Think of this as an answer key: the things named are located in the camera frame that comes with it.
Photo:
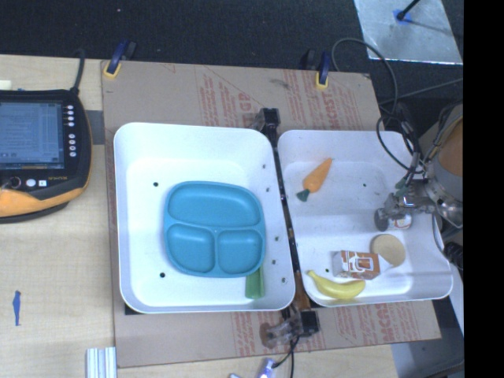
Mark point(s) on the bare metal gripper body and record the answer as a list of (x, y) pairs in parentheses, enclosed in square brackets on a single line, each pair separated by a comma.
[(447, 209)]

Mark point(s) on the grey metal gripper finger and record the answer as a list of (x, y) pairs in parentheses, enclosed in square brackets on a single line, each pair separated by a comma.
[(393, 205)]

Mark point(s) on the small white and orange can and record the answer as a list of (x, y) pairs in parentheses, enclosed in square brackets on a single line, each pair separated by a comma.
[(399, 222)]

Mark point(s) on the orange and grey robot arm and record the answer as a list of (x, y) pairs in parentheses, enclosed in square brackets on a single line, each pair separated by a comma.
[(449, 156)]

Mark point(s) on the beige round biscuit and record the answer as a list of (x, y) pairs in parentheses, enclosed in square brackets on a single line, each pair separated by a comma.
[(390, 248)]

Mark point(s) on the white plastic tray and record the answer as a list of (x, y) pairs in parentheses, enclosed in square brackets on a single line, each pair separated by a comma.
[(346, 219), (145, 219)]

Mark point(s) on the orange and white carton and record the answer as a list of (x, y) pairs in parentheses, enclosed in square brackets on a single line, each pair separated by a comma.
[(360, 265)]

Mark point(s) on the orange carrot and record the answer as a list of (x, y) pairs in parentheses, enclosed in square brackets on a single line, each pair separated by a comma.
[(317, 177)]

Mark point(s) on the yellow banana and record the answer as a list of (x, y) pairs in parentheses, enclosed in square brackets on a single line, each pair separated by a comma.
[(338, 289)]

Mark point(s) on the thin black and white rod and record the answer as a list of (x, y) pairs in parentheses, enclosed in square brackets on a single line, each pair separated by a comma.
[(284, 203)]

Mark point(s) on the blue divided plate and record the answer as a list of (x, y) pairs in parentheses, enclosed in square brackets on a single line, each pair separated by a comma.
[(212, 227)]

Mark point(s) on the brown cardboard board red print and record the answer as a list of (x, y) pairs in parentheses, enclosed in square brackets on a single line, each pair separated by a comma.
[(165, 93)]

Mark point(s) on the black cylinder on white bracket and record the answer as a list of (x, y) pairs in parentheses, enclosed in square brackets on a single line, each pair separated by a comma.
[(454, 255)]

